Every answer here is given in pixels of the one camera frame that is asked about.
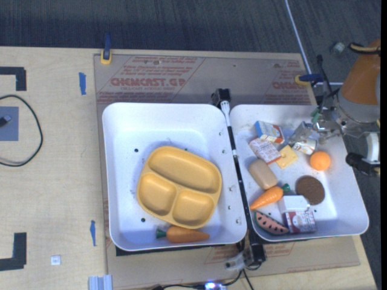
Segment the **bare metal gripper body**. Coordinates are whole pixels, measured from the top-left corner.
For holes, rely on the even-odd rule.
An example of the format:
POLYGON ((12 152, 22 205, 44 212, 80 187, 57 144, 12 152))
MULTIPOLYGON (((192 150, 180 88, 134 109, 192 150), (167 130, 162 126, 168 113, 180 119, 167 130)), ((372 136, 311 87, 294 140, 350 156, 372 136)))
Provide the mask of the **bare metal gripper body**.
POLYGON ((316 113, 313 115, 313 130, 319 134, 318 143, 325 144, 330 138, 349 135, 359 138, 365 124, 346 113, 316 113))

